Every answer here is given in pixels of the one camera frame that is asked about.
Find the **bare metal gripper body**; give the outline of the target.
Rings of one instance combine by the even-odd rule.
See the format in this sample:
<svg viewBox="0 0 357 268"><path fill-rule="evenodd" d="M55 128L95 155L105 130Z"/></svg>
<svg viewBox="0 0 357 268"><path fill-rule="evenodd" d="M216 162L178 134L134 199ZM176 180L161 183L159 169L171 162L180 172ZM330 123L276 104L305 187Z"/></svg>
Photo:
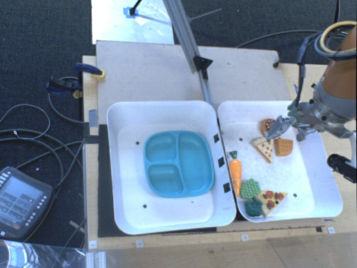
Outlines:
<svg viewBox="0 0 357 268"><path fill-rule="evenodd" d="M355 131L345 127L348 121L351 119L336 114L324 104L302 102L295 110L293 127L310 127L318 133L328 132L337 138L351 138L355 136Z"/></svg>

